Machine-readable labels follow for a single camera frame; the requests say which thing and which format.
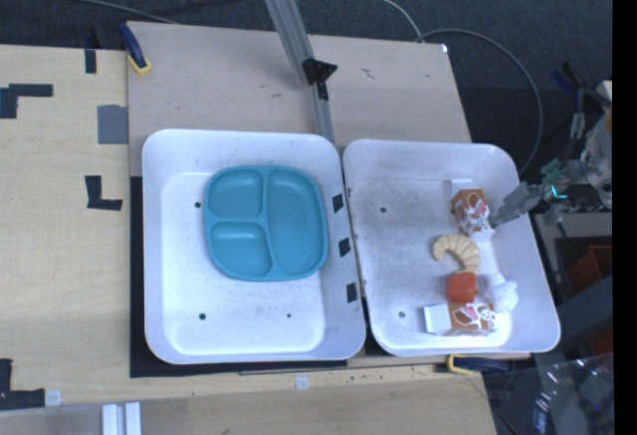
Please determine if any blue divided plate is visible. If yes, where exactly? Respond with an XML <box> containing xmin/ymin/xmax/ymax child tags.
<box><xmin>202</xmin><ymin>164</ymin><xmax>329</xmax><ymax>284</ymax></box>

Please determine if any red-orange rounded block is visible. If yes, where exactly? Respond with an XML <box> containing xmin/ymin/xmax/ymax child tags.
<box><xmin>444</xmin><ymin>271</ymin><xmax>481</xmax><ymax>304</ymax></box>

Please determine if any white crumpled ball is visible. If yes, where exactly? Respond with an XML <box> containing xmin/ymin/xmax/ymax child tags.
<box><xmin>484</xmin><ymin>273</ymin><xmax>521</xmax><ymax>315</ymax></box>

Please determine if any orange and white carton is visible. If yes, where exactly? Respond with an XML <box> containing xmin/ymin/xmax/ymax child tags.
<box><xmin>422</xmin><ymin>300</ymin><xmax>500</xmax><ymax>337</ymax></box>
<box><xmin>449</xmin><ymin>178</ymin><xmax>498</xmax><ymax>243</ymax></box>

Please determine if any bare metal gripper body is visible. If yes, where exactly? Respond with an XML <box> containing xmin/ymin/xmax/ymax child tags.
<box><xmin>539</xmin><ymin>121</ymin><xmax>614</xmax><ymax>213</ymax></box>

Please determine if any beige toy croissant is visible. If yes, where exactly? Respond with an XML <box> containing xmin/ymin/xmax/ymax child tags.
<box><xmin>431</xmin><ymin>233</ymin><xmax>482</xmax><ymax>283</ymax></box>

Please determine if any white plastic tray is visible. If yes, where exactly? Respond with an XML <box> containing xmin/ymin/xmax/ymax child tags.
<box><xmin>140</xmin><ymin>127</ymin><xmax>368</xmax><ymax>366</ymax></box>
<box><xmin>341</xmin><ymin>138</ymin><xmax>562</xmax><ymax>359</ymax></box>

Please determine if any pale brown flat board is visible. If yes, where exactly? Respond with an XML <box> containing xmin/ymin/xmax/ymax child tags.
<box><xmin>125</xmin><ymin>20</ymin><xmax>532</xmax><ymax>377</ymax></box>

